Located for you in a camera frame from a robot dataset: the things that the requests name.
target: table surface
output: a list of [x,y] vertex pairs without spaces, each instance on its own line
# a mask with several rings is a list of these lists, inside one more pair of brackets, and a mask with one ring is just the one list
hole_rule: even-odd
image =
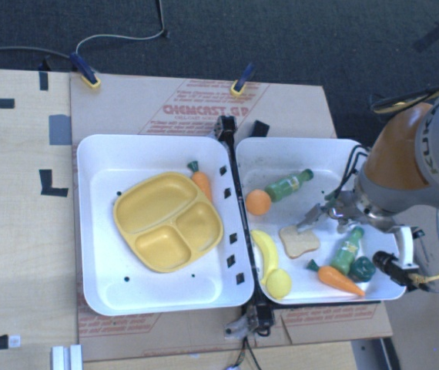
[[[20,348],[0,351],[0,368],[50,368],[51,347],[78,343],[72,198],[72,147],[50,145],[49,117],[70,116],[69,74],[0,70],[0,335],[20,335]],[[41,196],[40,170],[67,197]],[[262,368],[356,368],[348,341],[255,349]],[[87,362],[84,368],[226,368],[238,352]],[[255,368],[247,355],[242,368]]]

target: blue clamp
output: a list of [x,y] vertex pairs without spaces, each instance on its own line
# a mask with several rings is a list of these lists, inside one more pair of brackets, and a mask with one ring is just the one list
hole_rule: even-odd
[[243,93],[246,82],[250,81],[250,79],[253,77],[254,69],[254,65],[252,63],[249,63],[249,65],[243,71],[241,77],[232,84],[230,88],[230,93],[232,94],[232,96],[238,97]]
[[69,55],[72,64],[79,70],[82,74],[81,78],[86,84],[95,89],[102,83],[96,76],[88,63],[86,63],[81,56],[73,52]]

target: white tray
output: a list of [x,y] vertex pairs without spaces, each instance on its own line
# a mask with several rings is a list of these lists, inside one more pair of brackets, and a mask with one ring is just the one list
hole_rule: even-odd
[[[337,233],[337,222],[327,219],[314,229],[320,239],[320,248],[308,252],[295,260],[286,256],[279,237],[282,227],[301,222],[305,213],[316,203],[324,204],[324,196],[336,189],[341,181],[351,149],[357,145],[352,140],[301,139],[301,138],[248,138],[236,148],[240,181],[244,198],[253,189],[263,189],[289,173],[310,168],[314,177],[305,182],[295,193],[273,203],[270,211],[263,216],[247,213],[249,229],[259,229],[268,233],[275,241],[280,256],[280,268],[285,269],[293,281],[292,291],[283,299],[269,296],[279,304],[318,304],[345,301],[383,301],[399,298],[405,288],[390,280],[389,276],[377,270],[367,283],[359,286],[366,295],[356,295],[338,291],[322,284],[317,273],[307,270],[306,265],[314,259],[320,266],[329,264],[338,244],[345,234]],[[353,181],[345,189],[352,188]],[[363,225],[365,231],[358,256],[372,258],[377,251],[386,251],[399,257],[399,250],[393,234],[384,234],[370,225]],[[262,255],[254,245],[254,257],[259,276],[262,277]]]
[[[166,171],[209,176],[224,227],[209,253],[172,273],[148,269],[112,218],[118,192]],[[102,315],[235,307],[253,293],[253,275],[228,153],[209,137],[95,135],[77,150],[82,278],[85,299]],[[225,191],[230,195],[225,198]]]

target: green pepper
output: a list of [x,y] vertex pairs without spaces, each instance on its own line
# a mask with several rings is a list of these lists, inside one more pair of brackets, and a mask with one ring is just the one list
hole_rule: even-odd
[[368,257],[361,256],[351,264],[348,277],[356,282],[368,282],[374,276],[375,271],[372,261]]

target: dark gray floor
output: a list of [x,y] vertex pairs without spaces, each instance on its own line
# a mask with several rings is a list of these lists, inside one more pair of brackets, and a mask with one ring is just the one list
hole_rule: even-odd
[[[167,39],[79,52],[101,72],[147,76],[231,80],[253,62],[255,81],[323,86],[338,136],[364,145],[383,126],[371,95],[439,85],[439,0],[163,0],[163,14]],[[90,35],[158,31],[155,0],[0,0],[0,46],[69,54]],[[0,52],[0,69],[37,69],[43,56]]]

